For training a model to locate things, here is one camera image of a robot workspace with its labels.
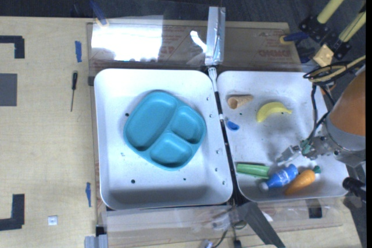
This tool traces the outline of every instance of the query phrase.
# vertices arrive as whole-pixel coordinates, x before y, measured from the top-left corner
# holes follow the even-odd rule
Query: gray square
[[[0,74],[0,106],[17,106],[17,74]]]

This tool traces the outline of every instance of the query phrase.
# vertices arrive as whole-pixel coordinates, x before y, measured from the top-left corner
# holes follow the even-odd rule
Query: sink basin
[[[94,92],[100,191],[108,207],[214,205],[231,197],[208,76],[193,70],[106,69],[95,77]]]

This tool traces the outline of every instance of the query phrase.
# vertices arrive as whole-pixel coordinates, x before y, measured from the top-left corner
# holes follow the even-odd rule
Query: white tray
[[[232,159],[237,163],[259,163],[276,170],[275,158],[289,145],[298,145],[313,128],[313,107],[310,98],[312,84],[302,73],[225,71],[218,76],[224,117],[238,124],[238,131],[227,129]],[[231,95],[253,95],[253,101],[235,110],[230,109],[227,98]],[[319,88],[315,94],[319,118],[327,112]],[[264,122],[256,121],[256,113],[267,102],[280,101],[292,114],[273,114]],[[241,193],[255,202],[291,199],[310,199],[343,196],[347,191],[342,181],[348,177],[346,166],[332,155],[321,156],[315,161],[299,156],[292,162],[301,172],[319,165],[322,173],[316,181],[297,195],[285,196],[283,188],[261,192],[258,183],[263,181],[246,174],[237,174]]]
[[[162,90],[198,111],[206,136],[191,161],[177,171],[149,163],[124,141],[123,128],[137,104]],[[106,69],[94,81],[101,196],[114,209],[197,206],[226,202],[230,168],[208,76],[193,70]]]

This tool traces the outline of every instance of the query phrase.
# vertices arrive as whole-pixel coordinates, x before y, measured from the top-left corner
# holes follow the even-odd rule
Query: wooden surface
[[[14,59],[13,45],[0,44],[0,73],[18,75],[17,106],[0,107],[0,218],[10,217],[13,194],[26,197],[25,224],[22,229],[0,231],[0,247],[84,247],[84,237],[95,233],[87,22],[91,20],[0,17],[0,35],[22,35],[26,45],[26,58]],[[82,43],[81,63],[75,41]],[[75,70],[79,77],[70,112]],[[85,194],[87,182],[92,207]],[[279,236],[287,247],[361,247],[350,211],[341,204],[340,213],[340,226]],[[58,225],[48,226],[51,215],[58,216]],[[244,247],[263,244],[256,235],[241,240]],[[232,241],[225,240],[220,247],[232,247]]]

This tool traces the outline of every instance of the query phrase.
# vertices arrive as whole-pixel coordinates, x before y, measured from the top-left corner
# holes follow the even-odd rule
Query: screwdriver
[[[72,100],[71,100],[71,111],[72,112],[72,106],[74,104],[74,93],[76,89],[76,82],[77,82],[77,71],[74,71],[72,75]]]

